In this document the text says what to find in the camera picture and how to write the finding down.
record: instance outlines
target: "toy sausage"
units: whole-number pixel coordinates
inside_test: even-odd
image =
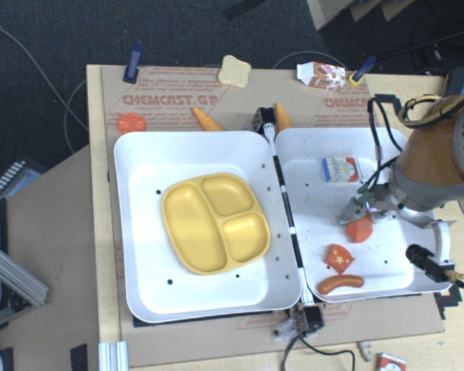
[[[328,294],[332,290],[342,286],[350,286],[352,288],[363,287],[364,279],[356,275],[338,275],[325,279],[318,285],[318,292],[320,294]]]

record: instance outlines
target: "yellow plate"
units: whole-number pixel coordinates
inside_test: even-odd
[[[245,265],[270,247],[261,205],[236,175],[204,175],[173,185],[163,195],[162,215],[179,259],[197,274]]]

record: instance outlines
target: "table surface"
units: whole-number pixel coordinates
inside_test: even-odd
[[[90,156],[94,208],[94,238],[96,250],[98,323],[101,342],[121,340],[116,270],[111,215],[111,197],[107,182],[107,143],[105,138],[103,87],[100,65],[87,67],[88,104],[90,118]],[[422,94],[440,94],[444,86],[442,77],[367,75],[370,94],[395,94],[402,101]],[[405,135],[410,131],[390,115],[391,126]],[[451,227],[452,259],[457,269],[464,272],[464,217],[457,203],[449,203],[435,211],[443,220],[456,220]],[[445,331],[440,334],[412,336],[400,339],[373,341],[371,352],[385,352],[401,357],[413,370],[447,369],[464,371],[464,291],[459,307],[447,308]],[[374,359],[365,362],[357,344],[322,348],[326,351],[351,349],[356,354],[358,370],[374,370]],[[194,362],[180,362],[160,366],[146,366],[138,370],[271,370],[279,369],[282,352],[235,356]],[[350,356],[322,356],[309,349],[292,351],[288,358],[289,369],[350,369]]]

